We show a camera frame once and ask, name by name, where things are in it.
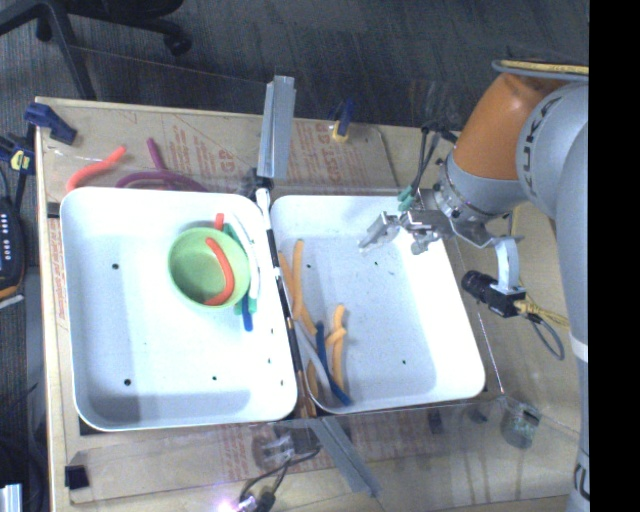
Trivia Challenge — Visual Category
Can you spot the black block with thin wires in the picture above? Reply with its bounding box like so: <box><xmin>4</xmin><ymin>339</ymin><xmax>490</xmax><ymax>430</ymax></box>
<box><xmin>287</xmin><ymin>424</ymin><xmax>321</xmax><ymax>454</ymax></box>

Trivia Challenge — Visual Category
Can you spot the black office chair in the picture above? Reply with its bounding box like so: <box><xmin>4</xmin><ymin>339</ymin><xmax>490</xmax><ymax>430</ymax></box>
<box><xmin>0</xmin><ymin>0</ymin><xmax>194</xmax><ymax>101</ymax></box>

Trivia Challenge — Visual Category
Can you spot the white rope piece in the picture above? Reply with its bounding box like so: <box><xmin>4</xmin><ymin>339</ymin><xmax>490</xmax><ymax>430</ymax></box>
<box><xmin>294</xmin><ymin>319</ymin><xmax>334</xmax><ymax>395</ymax></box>

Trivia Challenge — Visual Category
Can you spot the thin black and white rod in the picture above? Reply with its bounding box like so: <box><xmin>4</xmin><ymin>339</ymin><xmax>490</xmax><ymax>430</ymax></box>
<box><xmin>254</xmin><ymin>186</ymin><xmax>311</xmax><ymax>419</ymax></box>

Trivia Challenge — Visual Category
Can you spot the green rope piece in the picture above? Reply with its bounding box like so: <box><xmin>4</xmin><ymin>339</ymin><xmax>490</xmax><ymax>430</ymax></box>
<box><xmin>221</xmin><ymin>222</ymin><xmax>259</xmax><ymax>317</ymax></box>

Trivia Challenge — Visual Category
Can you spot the brown cardboard board red print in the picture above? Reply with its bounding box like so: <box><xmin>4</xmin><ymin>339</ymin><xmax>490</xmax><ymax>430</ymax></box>
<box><xmin>35</xmin><ymin>96</ymin><xmax>584</xmax><ymax>506</ymax></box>

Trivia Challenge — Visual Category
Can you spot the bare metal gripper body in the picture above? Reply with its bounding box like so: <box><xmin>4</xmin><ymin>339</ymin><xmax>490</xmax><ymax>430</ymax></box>
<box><xmin>398</xmin><ymin>187</ymin><xmax>495</xmax><ymax>250</ymax></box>

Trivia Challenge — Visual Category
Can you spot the red rope piece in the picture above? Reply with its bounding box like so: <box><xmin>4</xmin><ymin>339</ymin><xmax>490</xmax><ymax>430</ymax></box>
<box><xmin>203</xmin><ymin>212</ymin><xmax>237</xmax><ymax>308</ymax></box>
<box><xmin>65</xmin><ymin>145</ymin><xmax>128</xmax><ymax>194</ymax></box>

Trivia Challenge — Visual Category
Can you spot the white plastic tray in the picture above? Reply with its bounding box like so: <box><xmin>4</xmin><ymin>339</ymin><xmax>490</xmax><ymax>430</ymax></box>
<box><xmin>58</xmin><ymin>185</ymin><xmax>300</xmax><ymax>433</ymax></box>
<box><xmin>268</xmin><ymin>193</ymin><xmax>488</xmax><ymax>417</ymax></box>

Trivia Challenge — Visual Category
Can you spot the black cylinder on white bracket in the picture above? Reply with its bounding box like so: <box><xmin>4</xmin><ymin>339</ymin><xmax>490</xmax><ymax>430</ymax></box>
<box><xmin>460</xmin><ymin>236</ymin><xmax>528</xmax><ymax>319</ymax></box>

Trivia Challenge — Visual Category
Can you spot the orange rope piece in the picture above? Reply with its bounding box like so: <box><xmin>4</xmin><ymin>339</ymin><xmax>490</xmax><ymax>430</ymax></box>
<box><xmin>290</xmin><ymin>239</ymin><xmax>306</xmax><ymax>322</ymax></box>
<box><xmin>326</xmin><ymin>327</ymin><xmax>349</xmax><ymax>392</ymax></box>
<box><xmin>276</xmin><ymin>250</ymin><xmax>319</xmax><ymax>338</ymax></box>
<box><xmin>324</xmin><ymin>303</ymin><xmax>348</xmax><ymax>346</ymax></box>
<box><xmin>304</xmin><ymin>358</ymin><xmax>322</xmax><ymax>402</ymax></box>

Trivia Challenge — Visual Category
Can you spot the purple rope piece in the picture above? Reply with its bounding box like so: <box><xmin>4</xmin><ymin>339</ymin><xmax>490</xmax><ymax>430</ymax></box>
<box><xmin>114</xmin><ymin>137</ymin><xmax>209</xmax><ymax>193</ymax></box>

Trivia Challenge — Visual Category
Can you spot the green bowl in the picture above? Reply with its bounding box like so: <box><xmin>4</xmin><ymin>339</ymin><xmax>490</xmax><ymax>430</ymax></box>
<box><xmin>166</xmin><ymin>226</ymin><xmax>252</xmax><ymax>310</ymax></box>

